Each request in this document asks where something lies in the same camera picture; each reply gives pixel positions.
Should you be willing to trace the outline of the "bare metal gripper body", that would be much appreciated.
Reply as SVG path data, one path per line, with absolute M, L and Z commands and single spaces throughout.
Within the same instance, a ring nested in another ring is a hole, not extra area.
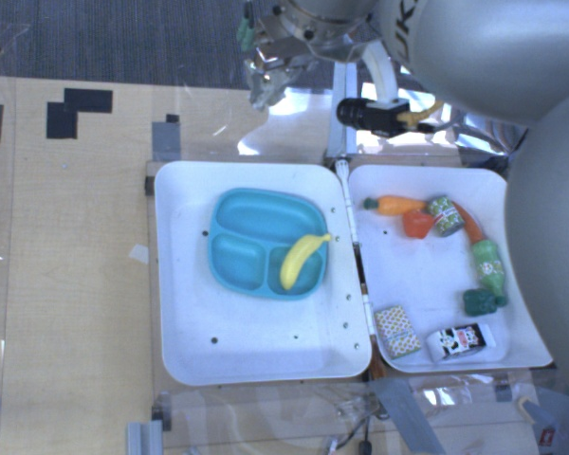
M 344 5 L 314 10 L 293 0 L 279 0 L 256 24 L 252 63 L 263 74 L 305 68 L 316 60 L 349 62 L 357 44 L 352 36 L 371 12 L 342 15 Z

